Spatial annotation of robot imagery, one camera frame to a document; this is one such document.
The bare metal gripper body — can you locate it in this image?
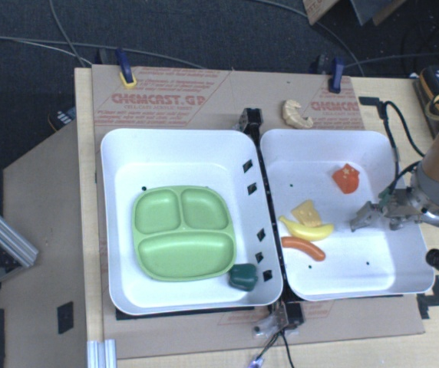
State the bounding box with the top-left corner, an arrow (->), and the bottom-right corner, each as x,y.
377,187 -> 439,231

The orange red rounded block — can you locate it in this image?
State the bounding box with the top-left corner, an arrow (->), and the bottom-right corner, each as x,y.
332,163 -> 361,196

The yellow banana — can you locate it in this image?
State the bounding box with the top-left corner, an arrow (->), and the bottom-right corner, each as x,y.
278,215 -> 335,242

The white plastic tray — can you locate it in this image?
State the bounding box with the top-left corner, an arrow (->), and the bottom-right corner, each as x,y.
259,128 -> 436,302
100,127 -> 285,317

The yellow cheese wedge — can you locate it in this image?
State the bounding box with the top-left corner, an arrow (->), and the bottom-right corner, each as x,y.
290,199 -> 322,228

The orange sausage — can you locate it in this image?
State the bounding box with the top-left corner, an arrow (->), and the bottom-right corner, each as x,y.
280,235 -> 327,263

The thin black rod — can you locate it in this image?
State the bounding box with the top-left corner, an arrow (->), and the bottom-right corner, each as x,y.
250,128 -> 289,303

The beige toy croissant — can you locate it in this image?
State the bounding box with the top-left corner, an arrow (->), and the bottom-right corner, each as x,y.
281,99 -> 315,130

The dark green toy pepper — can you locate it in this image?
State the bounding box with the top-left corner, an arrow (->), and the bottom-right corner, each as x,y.
228,263 -> 259,292

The green divided plate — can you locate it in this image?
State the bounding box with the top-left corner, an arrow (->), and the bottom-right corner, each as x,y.
130,185 -> 238,283

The brown cardboard board red print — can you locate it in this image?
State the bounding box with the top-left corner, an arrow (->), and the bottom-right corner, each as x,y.
91,64 -> 426,360

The black block with thin wires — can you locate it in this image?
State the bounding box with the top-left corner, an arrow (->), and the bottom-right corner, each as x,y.
238,107 -> 263,134
268,301 -> 305,330

